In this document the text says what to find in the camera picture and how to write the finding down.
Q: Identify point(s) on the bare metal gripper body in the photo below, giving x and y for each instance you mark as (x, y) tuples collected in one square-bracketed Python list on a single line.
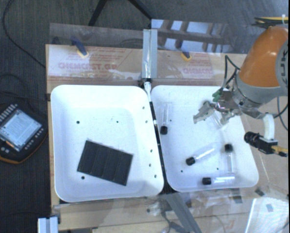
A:
[(226, 103)]

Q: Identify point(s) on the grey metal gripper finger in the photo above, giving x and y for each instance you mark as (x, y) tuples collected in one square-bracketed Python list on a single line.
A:
[(226, 117), (204, 111)]

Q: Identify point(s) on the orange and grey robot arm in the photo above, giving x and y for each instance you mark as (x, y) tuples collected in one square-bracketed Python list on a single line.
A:
[(261, 62)]

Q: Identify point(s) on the white plastic tray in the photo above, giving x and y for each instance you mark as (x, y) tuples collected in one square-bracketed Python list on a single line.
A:
[(98, 120), (198, 137)]

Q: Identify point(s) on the clear plastic bottle black cap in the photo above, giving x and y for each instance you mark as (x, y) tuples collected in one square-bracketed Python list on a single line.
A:
[(164, 129), (190, 160), (206, 180), (228, 147)]

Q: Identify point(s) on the brown cardboard board red print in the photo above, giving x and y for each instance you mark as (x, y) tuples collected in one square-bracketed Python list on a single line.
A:
[(125, 64)]

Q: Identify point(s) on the black ribbed flat rectangle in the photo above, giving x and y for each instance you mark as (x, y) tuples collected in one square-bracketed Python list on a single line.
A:
[(104, 162)]

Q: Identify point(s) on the black tripod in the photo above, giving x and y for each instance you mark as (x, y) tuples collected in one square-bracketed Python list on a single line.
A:
[(106, 1)]

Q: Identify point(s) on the black cylinder on white bracket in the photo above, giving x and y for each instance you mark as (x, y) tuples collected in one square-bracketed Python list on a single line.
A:
[(268, 127)]

